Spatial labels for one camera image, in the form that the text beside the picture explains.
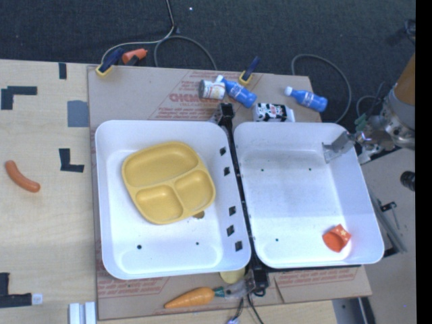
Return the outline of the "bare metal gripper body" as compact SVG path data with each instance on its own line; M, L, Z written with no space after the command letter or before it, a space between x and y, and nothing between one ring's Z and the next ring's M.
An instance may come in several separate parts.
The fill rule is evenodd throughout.
M362 156L378 155L395 149L415 149L415 132L395 115L362 114L355 120L356 141Z

